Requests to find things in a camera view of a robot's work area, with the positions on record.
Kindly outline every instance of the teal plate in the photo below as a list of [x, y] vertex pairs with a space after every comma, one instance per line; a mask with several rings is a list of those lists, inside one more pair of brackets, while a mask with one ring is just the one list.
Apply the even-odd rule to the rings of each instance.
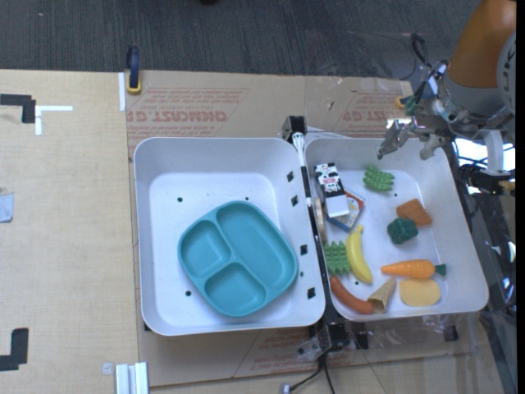
[[297, 258], [282, 233], [244, 201], [223, 204], [182, 234], [178, 257], [209, 304], [230, 317], [253, 314], [297, 277]]

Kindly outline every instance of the yellow banana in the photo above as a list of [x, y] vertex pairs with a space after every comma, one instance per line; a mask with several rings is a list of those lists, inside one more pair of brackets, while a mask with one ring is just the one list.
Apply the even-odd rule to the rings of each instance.
[[361, 282], [372, 283], [372, 272], [370, 272], [370, 268], [364, 260], [363, 252], [361, 251], [362, 232], [363, 225], [358, 225], [356, 230], [346, 238], [346, 258], [356, 278]]

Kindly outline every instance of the brown sausage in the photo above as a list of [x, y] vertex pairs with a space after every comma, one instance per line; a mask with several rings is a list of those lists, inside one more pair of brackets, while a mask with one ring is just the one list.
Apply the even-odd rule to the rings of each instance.
[[350, 309], [360, 314], [373, 314], [374, 305], [367, 300], [360, 300], [348, 292], [337, 276], [330, 277], [330, 288], [336, 298]]

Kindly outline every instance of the white strip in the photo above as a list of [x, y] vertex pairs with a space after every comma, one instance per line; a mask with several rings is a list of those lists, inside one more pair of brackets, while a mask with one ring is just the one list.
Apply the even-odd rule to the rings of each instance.
[[73, 111], [71, 105], [36, 105], [34, 107], [34, 133], [42, 135], [42, 112], [44, 111]]
[[121, 111], [126, 110], [126, 77], [124, 72], [118, 74], [118, 90], [121, 100]]

